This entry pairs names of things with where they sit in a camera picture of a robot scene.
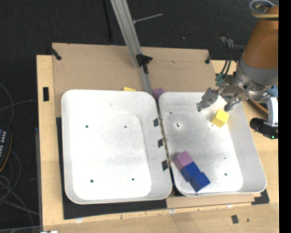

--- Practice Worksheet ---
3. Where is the blue cube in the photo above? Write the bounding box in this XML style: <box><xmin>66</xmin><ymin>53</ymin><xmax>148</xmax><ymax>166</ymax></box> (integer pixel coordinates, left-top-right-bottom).
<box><xmin>189</xmin><ymin>172</ymin><xmax>211</xmax><ymax>193</ymax></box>
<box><xmin>179</xmin><ymin>162</ymin><xmax>202</xmax><ymax>182</ymax></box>

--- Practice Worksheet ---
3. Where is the brown cardboard board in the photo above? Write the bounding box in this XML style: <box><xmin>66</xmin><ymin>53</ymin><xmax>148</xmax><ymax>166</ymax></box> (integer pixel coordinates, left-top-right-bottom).
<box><xmin>51</xmin><ymin>42</ymin><xmax>258</xmax><ymax>210</ymax></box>

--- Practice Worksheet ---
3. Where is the black cylinder on white bracket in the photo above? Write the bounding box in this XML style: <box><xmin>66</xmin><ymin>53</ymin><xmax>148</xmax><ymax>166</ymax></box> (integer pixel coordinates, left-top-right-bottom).
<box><xmin>249</xmin><ymin>96</ymin><xmax>279</xmax><ymax>139</ymax></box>

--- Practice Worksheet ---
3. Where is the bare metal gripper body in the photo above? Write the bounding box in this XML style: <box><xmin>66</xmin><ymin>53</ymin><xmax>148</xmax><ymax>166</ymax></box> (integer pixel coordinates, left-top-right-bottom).
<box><xmin>217</xmin><ymin>75</ymin><xmax>270</xmax><ymax>103</ymax></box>

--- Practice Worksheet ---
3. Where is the purple cube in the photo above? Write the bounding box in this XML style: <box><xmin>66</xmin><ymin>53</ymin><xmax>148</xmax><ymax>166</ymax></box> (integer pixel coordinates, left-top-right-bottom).
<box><xmin>172</xmin><ymin>150</ymin><xmax>194</xmax><ymax>171</ymax></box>
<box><xmin>151</xmin><ymin>87</ymin><xmax>165</xmax><ymax>100</ymax></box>

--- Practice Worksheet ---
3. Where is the white plastic tray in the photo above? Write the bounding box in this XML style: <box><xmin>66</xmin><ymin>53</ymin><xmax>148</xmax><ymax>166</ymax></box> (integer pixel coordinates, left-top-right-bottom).
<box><xmin>157</xmin><ymin>91</ymin><xmax>268</xmax><ymax>197</ymax></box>
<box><xmin>61</xmin><ymin>89</ymin><xmax>174</xmax><ymax>205</ymax></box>

